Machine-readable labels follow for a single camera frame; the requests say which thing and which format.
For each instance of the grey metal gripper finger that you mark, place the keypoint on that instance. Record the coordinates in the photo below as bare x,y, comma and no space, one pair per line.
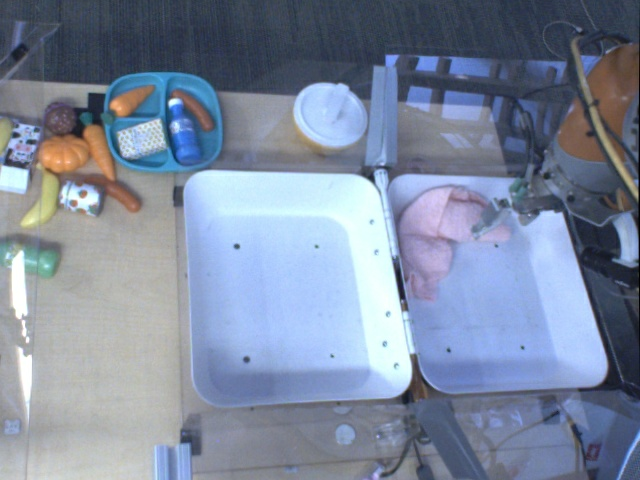
484,227
500,207

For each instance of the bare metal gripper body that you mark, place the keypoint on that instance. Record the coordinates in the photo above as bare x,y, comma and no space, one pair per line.
537,203

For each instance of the pink cloth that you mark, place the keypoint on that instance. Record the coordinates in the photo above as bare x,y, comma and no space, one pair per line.
435,228

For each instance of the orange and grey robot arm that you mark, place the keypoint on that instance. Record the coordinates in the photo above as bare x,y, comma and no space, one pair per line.
592,118

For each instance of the white plastic tray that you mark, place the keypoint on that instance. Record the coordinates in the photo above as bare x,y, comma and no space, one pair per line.
505,313
295,288

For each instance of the yellow cup with white lid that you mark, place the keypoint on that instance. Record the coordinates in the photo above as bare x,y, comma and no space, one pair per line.
330,115

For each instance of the brown sausage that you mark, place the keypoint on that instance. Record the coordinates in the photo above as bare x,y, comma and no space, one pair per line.
122,195
195,110

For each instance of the blue bottle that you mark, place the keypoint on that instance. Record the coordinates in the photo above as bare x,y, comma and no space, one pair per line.
184,135

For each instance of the blue divided plate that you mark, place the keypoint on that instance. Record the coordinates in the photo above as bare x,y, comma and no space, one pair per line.
165,160

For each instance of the white yellow patterned carton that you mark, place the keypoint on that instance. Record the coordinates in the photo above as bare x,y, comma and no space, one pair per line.
142,139

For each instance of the orange carrot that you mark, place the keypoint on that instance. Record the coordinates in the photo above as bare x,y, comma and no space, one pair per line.
100,150
131,100

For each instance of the small orange print can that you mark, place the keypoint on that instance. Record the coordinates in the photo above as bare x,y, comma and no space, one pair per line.
81,199

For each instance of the orange pumpkin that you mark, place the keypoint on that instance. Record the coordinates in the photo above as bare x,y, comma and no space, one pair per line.
64,154

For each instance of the brown purple ball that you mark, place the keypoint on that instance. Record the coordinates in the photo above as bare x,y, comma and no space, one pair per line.
59,118

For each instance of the yellow banana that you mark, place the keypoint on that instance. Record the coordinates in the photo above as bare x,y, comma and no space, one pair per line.
4,134
44,200

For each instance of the green bottle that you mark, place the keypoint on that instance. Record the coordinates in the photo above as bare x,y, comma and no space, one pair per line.
37,260

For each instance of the black and white carton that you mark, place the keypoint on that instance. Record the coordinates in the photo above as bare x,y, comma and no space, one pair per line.
17,155

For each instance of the black cylinder on white bracket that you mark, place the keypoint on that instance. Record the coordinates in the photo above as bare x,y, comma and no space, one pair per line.
617,263

